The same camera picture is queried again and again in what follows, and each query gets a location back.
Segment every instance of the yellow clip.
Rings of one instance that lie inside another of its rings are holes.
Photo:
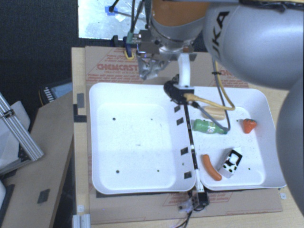
[[[128,60],[133,60],[133,59],[134,59],[134,53],[133,53],[133,52],[132,52],[132,56],[131,56],[131,57],[128,57],[127,51],[125,50],[125,51],[124,51],[124,55],[125,55],[125,57],[126,57]]]

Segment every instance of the green bottle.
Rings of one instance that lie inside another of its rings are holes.
[[[200,131],[202,133],[219,133],[219,134],[227,134],[226,131],[219,128],[214,124],[214,122],[202,121],[200,119],[196,119],[193,124],[194,131]]]

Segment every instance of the blue tape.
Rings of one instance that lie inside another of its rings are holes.
[[[114,7],[114,11],[113,11],[112,13],[109,11],[109,8],[110,8],[110,6],[105,6],[105,8],[104,8],[105,12],[106,12],[107,15],[109,15],[109,16],[113,16],[113,15],[115,15],[115,12],[118,12],[117,7]]]

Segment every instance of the strawberry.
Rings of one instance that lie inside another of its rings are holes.
[[[246,118],[243,121],[243,125],[244,125],[244,132],[245,133],[250,133],[252,129],[254,129],[256,127],[257,122],[255,120],[252,119],[248,119]]]

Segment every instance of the dark background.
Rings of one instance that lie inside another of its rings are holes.
[[[40,86],[71,77],[71,48],[110,46],[78,38],[77,0],[0,0],[0,92],[20,100],[31,119],[41,103]],[[202,35],[196,51],[204,51]],[[74,183],[70,165],[54,227],[71,227]]]

